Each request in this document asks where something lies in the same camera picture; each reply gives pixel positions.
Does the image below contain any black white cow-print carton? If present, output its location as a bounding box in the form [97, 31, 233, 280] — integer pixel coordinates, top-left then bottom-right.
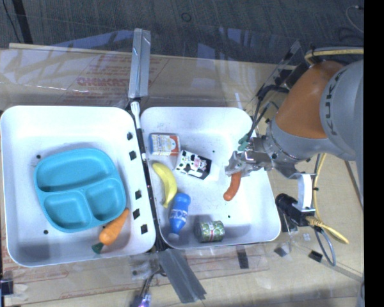
[173, 149, 212, 181]

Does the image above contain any white orange blue carton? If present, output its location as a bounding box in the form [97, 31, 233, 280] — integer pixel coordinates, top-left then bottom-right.
[147, 132, 181, 157]

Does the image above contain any yellow banana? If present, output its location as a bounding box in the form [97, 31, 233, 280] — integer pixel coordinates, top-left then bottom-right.
[151, 161, 179, 209]

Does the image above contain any orange sausage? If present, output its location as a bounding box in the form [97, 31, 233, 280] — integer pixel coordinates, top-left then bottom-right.
[223, 170, 243, 202]

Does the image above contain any brown cardboard board red print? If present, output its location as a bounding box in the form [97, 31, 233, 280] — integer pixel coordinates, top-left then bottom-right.
[0, 42, 311, 307]

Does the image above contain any blue bottle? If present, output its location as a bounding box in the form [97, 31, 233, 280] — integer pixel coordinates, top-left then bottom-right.
[167, 192, 192, 240]

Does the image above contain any white plastic tray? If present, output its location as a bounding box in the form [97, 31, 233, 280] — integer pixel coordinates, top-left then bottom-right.
[0, 104, 157, 268]
[140, 106, 282, 251]

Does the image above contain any blue divided plate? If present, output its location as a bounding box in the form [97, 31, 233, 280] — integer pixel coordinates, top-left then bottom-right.
[33, 147, 128, 234]

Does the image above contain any green can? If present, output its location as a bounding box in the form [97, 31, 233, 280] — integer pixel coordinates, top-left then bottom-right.
[193, 219, 226, 244]

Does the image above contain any orange carrot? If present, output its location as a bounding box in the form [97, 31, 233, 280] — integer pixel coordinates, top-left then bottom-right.
[91, 207, 131, 255]

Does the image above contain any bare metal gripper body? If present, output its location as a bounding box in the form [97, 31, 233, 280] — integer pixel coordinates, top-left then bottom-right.
[242, 136, 276, 173]

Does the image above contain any black cylinder on white bracket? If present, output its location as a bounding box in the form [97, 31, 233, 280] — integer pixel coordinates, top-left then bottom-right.
[274, 172, 317, 228]

